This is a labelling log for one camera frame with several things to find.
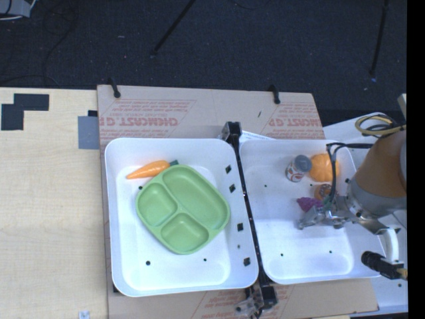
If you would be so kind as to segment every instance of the tray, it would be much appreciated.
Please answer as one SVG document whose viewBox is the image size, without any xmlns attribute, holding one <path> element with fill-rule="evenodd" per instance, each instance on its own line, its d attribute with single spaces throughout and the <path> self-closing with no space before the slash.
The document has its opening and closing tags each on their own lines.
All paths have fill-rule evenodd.
<svg viewBox="0 0 425 319">
<path fill-rule="evenodd" d="M 381 241 L 358 224 L 342 229 L 318 224 L 298 229 L 304 212 L 299 197 L 313 197 L 321 184 L 307 173 L 299 182 L 285 175 L 288 164 L 300 154 L 326 153 L 331 140 L 248 140 L 240 147 L 246 189 L 250 200 L 265 273 L 279 284 L 296 284 L 379 276 L 361 262 L 364 251 L 384 256 Z M 345 180 L 355 166 L 350 151 L 338 151 L 341 172 L 337 191 L 347 191 Z"/>
<path fill-rule="evenodd" d="M 226 199 L 200 173 L 174 165 L 137 194 L 137 214 L 168 249 L 191 254 L 207 245 L 230 217 Z"/>
<path fill-rule="evenodd" d="M 230 207 L 225 227 L 194 253 L 170 251 L 137 215 L 137 194 L 152 178 L 126 179 L 126 175 L 156 160 L 178 160 L 193 168 Z M 106 147 L 105 167 L 112 280 L 122 294 L 138 297 L 246 288 L 256 281 L 256 251 L 236 156 L 229 144 L 212 138 L 118 138 Z"/>
</svg>

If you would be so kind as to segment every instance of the white tray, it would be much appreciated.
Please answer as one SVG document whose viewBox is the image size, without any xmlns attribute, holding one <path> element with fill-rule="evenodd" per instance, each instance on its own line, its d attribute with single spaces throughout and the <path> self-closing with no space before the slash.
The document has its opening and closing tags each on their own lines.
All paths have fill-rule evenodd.
<svg viewBox="0 0 425 319">
<path fill-rule="evenodd" d="M 309 174 L 291 182 L 285 169 L 297 155 L 326 153 L 329 142 L 333 141 L 248 140 L 240 148 L 264 271 L 279 284 L 379 276 L 361 262 L 361 255 L 372 251 L 384 256 L 381 242 L 362 226 L 350 222 L 342 229 L 324 224 L 297 227 L 304 214 L 297 198 L 313 197 L 321 183 Z M 344 195 L 345 180 L 352 178 L 355 166 L 347 148 L 338 150 L 337 160 L 337 191 Z"/>
<path fill-rule="evenodd" d="M 196 169 L 230 205 L 227 226 L 193 254 L 171 252 L 137 216 L 135 197 L 150 178 L 128 180 L 126 175 L 156 160 L 178 160 Z M 121 293 L 149 296 L 246 288 L 256 281 L 256 252 L 236 156 L 229 144 L 218 139 L 119 138 L 107 145 L 105 164 L 112 279 Z"/>
</svg>

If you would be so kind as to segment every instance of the carrot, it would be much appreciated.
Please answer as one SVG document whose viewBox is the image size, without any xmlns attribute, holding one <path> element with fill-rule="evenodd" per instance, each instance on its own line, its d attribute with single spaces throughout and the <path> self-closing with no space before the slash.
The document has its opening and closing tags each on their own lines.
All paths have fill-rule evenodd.
<svg viewBox="0 0 425 319">
<path fill-rule="evenodd" d="M 137 169 L 136 171 L 129 173 L 126 177 L 128 179 L 153 177 L 158 175 L 161 171 L 167 169 L 168 167 L 172 165 L 176 165 L 176 164 L 179 164 L 177 160 L 172 162 L 167 162 L 164 159 L 161 159 L 159 161 L 154 161 L 147 165 L 144 165 L 143 167 Z"/>
</svg>

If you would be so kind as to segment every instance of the can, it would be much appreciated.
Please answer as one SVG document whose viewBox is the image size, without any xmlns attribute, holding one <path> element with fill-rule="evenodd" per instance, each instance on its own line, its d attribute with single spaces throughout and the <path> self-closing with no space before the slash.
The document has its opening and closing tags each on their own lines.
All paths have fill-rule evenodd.
<svg viewBox="0 0 425 319">
<path fill-rule="evenodd" d="M 305 155 L 298 155 L 287 166 L 285 174 L 290 181 L 299 182 L 310 170 L 311 160 Z"/>
</svg>

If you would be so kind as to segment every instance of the green plate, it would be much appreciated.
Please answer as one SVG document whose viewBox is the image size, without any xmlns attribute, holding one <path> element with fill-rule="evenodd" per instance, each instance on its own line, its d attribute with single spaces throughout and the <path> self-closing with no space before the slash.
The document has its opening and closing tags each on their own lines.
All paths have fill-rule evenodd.
<svg viewBox="0 0 425 319">
<path fill-rule="evenodd" d="M 230 218 L 230 207 L 217 188 L 183 164 L 146 183 L 135 208 L 151 233 L 177 254 L 191 254 L 207 245 Z"/>
</svg>

